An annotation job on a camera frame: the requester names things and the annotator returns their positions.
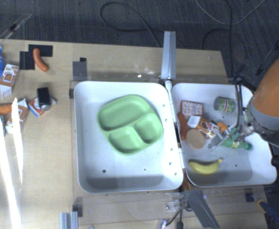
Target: wire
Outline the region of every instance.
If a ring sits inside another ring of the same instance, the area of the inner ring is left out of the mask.
[[[233,54],[232,54],[232,20],[233,20],[233,13],[232,13],[232,7],[230,5],[230,3],[227,1],[227,0],[223,0],[227,6],[229,7],[230,9],[230,23],[228,23],[227,25],[229,25],[229,29],[228,29],[228,32],[229,32],[229,47],[230,47],[230,72],[228,73],[229,76],[233,76],[234,75],[234,68],[233,68]],[[203,44],[204,44],[204,41],[205,41],[205,38],[207,35],[209,35],[210,33],[214,32],[214,31],[221,31],[221,30],[224,30],[224,31],[227,31],[227,29],[213,29],[211,31],[209,31],[203,38],[202,40],[202,43],[201,43],[201,47],[203,49]]]
[[[179,210],[177,211],[177,213],[173,216],[173,218],[172,218],[170,221],[168,221],[168,222],[166,223],[166,226],[169,226],[170,224],[172,224],[172,222],[174,221],[174,219],[176,219],[177,216],[178,216],[180,213],[182,213],[182,210],[184,210],[184,209],[187,208],[187,207],[189,207],[188,204],[185,205],[184,207],[182,207],[181,209],[179,209]]]
[[[241,65],[240,68],[239,68],[236,72],[234,72],[234,75],[239,75],[239,73],[244,69],[244,67],[245,67],[245,65],[246,65],[247,51],[246,51],[246,47],[245,47],[243,41],[240,39],[240,37],[239,37],[236,33],[233,33],[233,32],[230,31],[229,29],[225,29],[225,28],[216,28],[216,29],[212,29],[212,30],[208,31],[208,32],[204,35],[204,37],[203,37],[203,39],[202,39],[202,41],[201,41],[201,49],[202,49],[202,50],[204,49],[204,43],[205,43],[205,41],[206,41],[206,38],[207,38],[209,35],[211,35],[211,34],[213,34],[213,33],[216,33],[216,32],[220,32],[220,31],[228,32],[228,33],[231,34],[231,39],[229,38],[229,39],[231,40],[231,43],[230,43],[230,52],[232,51],[232,53],[230,53],[230,54],[231,54],[231,56],[230,56],[230,60],[231,60],[231,61],[233,61],[233,49],[232,49],[233,38],[236,37],[236,38],[238,39],[240,45],[242,46],[242,51],[243,51],[243,54],[244,54],[244,58],[243,58],[242,62],[240,63],[240,65]]]
[[[121,5],[124,6],[128,9],[130,9],[131,11],[133,11],[139,18],[140,20],[143,22],[143,24],[145,25],[145,29],[120,29],[120,28],[116,28],[115,26],[110,25],[103,17],[103,10],[105,9],[105,7],[110,6],[110,5]],[[111,28],[117,30],[117,31],[124,31],[124,32],[135,32],[135,31],[149,31],[149,33],[151,34],[152,38],[154,39],[155,43],[157,44],[158,47],[161,47],[160,44],[158,43],[156,37],[154,36],[154,34],[151,31],[151,28],[149,27],[149,25],[146,23],[146,21],[143,19],[143,17],[140,16],[139,13],[136,12],[135,9],[131,8],[129,5],[122,3],[122,2],[107,2],[104,5],[102,5],[101,9],[100,9],[100,17],[102,19],[102,21],[110,26]]]
[[[265,65],[265,63],[267,62],[267,59],[269,57],[269,55],[272,53],[272,52],[275,52],[276,50],[279,50],[279,38],[277,39],[274,47],[272,49],[269,50],[269,52],[267,53],[267,55],[264,57],[262,63],[260,64],[258,70],[256,71],[255,73],[255,76],[259,76],[262,72],[263,72],[263,66]]]
[[[145,25],[145,28],[136,28],[136,29],[123,29],[123,28],[118,28],[114,25],[111,25],[110,23],[108,23],[105,18],[104,18],[104,9],[108,6],[112,6],[112,5],[119,5],[119,6],[123,6],[123,7],[126,7],[127,9],[131,10],[132,12],[134,12],[138,17],[139,19],[142,21],[142,23]],[[110,28],[112,29],[115,29],[117,31],[123,31],[123,32],[140,32],[140,31],[148,31],[150,33],[150,35],[152,36],[154,42],[156,43],[156,45],[158,47],[161,47],[161,45],[159,44],[157,38],[155,37],[154,35],[154,31],[155,32],[161,32],[161,33],[164,33],[164,31],[161,31],[161,30],[156,30],[156,29],[152,29],[148,24],[147,22],[144,20],[144,18],[135,10],[133,9],[132,7],[130,7],[129,5],[125,4],[125,3],[122,3],[122,2],[107,2],[105,3],[104,5],[101,6],[100,8],[100,17],[101,17],[101,20],[107,25],[109,26]],[[182,47],[182,48],[185,48],[184,45],[176,40],[177,43]]]
[[[183,209],[180,212],[180,222],[182,222],[182,213],[183,213]]]
[[[196,4],[199,6],[199,8],[207,15],[209,16],[211,19],[213,19],[214,21],[222,24],[222,25],[237,25],[241,22],[243,22],[251,13],[253,13],[255,10],[257,10],[266,0],[262,0],[253,10],[251,10],[248,14],[246,14],[241,20],[235,22],[235,23],[232,23],[230,22],[229,24],[228,23],[225,23],[225,22],[222,22],[218,19],[216,19],[214,16],[212,16],[211,14],[209,14],[199,3],[198,0],[195,0],[196,1]]]

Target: white sink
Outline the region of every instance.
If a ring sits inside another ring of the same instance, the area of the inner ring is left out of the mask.
[[[246,107],[252,93],[242,87],[243,106]],[[223,122],[231,127],[236,124],[237,109],[233,113],[223,113],[214,110],[216,97],[235,99],[233,85],[179,83],[172,89],[172,98],[176,113],[180,111],[181,100],[188,100],[204,104],[203,116],[216,123]],[[189,180],[199,187],[234,187],[254,186],[273,183],[277,172],[271,165],[271,151],[267,142],[258,134],[246,138],[253,145],[251,150],[231,149],[218,147],[213,151],[207,148],[207,143],[202,149],[195,150],[182,141],[182,151]],[[189,160],[213,161],[221,158],[219,170],[212,175],[195,173],[188,165]]]
[[[75,88],[79,184],[89,193],[173,190],[183,181],[178,144],[166,89],[157,83],[81,82]],[[164,134],[148,148],[124,156],[97,125],[99,109],[116,98],[136,94],[153,106]]]

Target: food package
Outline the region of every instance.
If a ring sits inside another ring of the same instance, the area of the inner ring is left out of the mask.
[[[29,109],[28,105],[26,104],[26,99],[24,98],[20,102],[17,103],[19,109],[19,117],[20,117],[20,127],[21,129],[24,126],[24,122],[27,118]],[[6,123],[6,130],[8,133],[13,134],[13,122],[12,122],[12,115],[10,115],[9,120]]]
[[[3,99],[12,94],[19,69],[19,66],[16,65],[6,65],[0,79],[0,93]]]
[[[219,133],[219,127],[217,125],[209,122],[207,119],[201,116],[191,115],[187,122],[187,125],[190,128],[195,128],[202,132],[202,134],[207,139],[213,138],[217,133]]]
[[[182,100],[180,112],[185,116],[186,120],[188,120],[191,115],[202,116],[203,104]]]
[[[57,101],[56,101],[53,97],[50,97],[50,98],[51,98],[51,101],[52,101],[52,105],[55,105],[55,104],[57,103]],[[42,110],[40,109],[38,97],[36,97],[36,98],[33,99],[32,101],[30,101],[30,103],[28,104],[28,107],[29,107],[30,111],[31,111],[36,117],[39,117],[39,116],[41,116],[42,114],[45,113],[45,111],[42,111]]]

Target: metal bracket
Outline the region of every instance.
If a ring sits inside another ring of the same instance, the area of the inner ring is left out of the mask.
[[[78,212],[60,213],[60,229],[79,229],[78,226]]]
[[[161,79],[176,78],[176,32],[165,31]]]
[[[217,228],[220,226],[203,198],[202,191],[185,191],[187,203],[192,207],[201,225],[204,228]]]

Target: toy sausage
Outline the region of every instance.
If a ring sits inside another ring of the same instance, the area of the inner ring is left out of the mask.
[[[7,115],[10,112],[12,112],[11,104],[0,105],[0,115]]]
[[[179,112],[178,119],[180,121],[180,138],[181,140],[185,140],[187,133],[187,122],[185,116],[181,112]]]
[[[32,51],[32,55],[33,55],[33,60],[35,62],[35,64],[43,71],[46,72],[48,71],[48,66],[42,61],[41,59],[41,54],[40,54],[40,49],[35,48]]]

